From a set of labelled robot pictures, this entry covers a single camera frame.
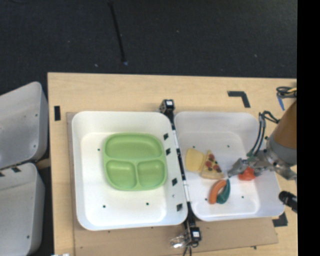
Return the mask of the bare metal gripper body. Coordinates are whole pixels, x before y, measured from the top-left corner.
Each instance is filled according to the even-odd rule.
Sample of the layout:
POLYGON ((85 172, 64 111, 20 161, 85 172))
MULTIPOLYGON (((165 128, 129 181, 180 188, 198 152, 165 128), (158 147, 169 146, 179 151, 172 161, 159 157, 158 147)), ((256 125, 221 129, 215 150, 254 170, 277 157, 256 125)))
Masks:
POLYGON ((249 166, 266 165, 268 171, 276 172, 286 180, 295 180, 297 174, 292 170, 292 167, 297 164, 297 152, 293 149, 273 150, 263 149, 253 153, 251 150, 248 153, 249 166))

